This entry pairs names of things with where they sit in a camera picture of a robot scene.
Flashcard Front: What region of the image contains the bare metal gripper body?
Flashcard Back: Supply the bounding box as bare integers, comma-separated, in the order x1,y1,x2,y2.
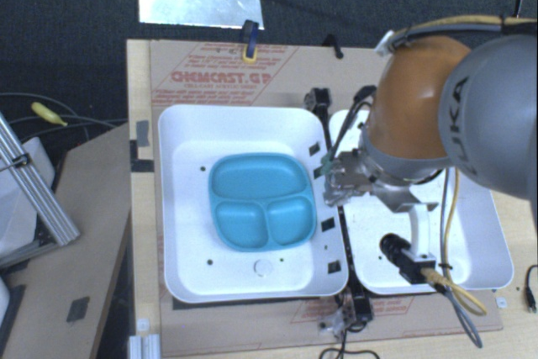
322,149,415,208

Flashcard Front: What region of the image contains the thin black rod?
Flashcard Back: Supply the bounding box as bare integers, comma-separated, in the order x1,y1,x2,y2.
315,104,363,308

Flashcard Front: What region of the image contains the blue divided plate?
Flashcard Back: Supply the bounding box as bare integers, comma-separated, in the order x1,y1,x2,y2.
208,152,318,253

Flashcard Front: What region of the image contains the white plastic tray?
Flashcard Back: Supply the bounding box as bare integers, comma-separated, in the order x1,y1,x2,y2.
329,108,515,296
157,103,350,304

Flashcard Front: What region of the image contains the yellow banana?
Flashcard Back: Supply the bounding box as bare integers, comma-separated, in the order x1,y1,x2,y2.
30,101,69,128

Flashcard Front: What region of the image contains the black block with wires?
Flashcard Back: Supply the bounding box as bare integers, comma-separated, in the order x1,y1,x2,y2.
318,293,376,334
303,87,334,113

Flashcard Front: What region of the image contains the black cylinder on white bracket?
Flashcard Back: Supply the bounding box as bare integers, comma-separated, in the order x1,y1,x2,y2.
379,207,438,285

